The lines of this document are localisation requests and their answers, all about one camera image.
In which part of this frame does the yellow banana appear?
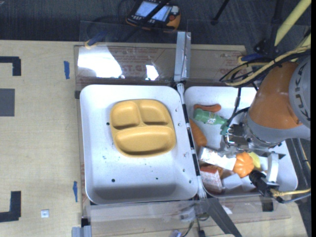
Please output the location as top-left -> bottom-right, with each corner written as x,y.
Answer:
247,152 -> 262,172

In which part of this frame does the orange and white carton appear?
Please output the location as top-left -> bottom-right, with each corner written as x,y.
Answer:
199,165 -> 225,195

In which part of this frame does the white plastic tray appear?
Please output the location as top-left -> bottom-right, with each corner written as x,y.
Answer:
183,85 -> 299,198
79,83 -> 199,205

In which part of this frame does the yellow divided plate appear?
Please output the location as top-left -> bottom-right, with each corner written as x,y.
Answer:
109,98 -> 177,158

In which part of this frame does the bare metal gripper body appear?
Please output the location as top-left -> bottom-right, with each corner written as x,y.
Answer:
224,123 -> 253,153

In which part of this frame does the orange sausage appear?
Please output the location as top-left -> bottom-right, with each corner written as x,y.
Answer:
193,103 -> 222,113

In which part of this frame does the orange carrot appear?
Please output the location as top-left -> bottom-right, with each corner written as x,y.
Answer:
188,119 -> 208,148

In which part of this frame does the black cylinder on white bracket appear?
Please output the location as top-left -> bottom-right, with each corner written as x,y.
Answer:
248,152 -> 281,198

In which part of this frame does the green bottle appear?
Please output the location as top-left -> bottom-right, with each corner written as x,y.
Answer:
192,108 -> 229,126

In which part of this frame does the white cube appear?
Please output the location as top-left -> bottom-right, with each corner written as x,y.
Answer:
221,172 -> 243,191

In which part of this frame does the orange pumpkin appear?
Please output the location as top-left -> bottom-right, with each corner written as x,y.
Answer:
232,152 -> 255,179

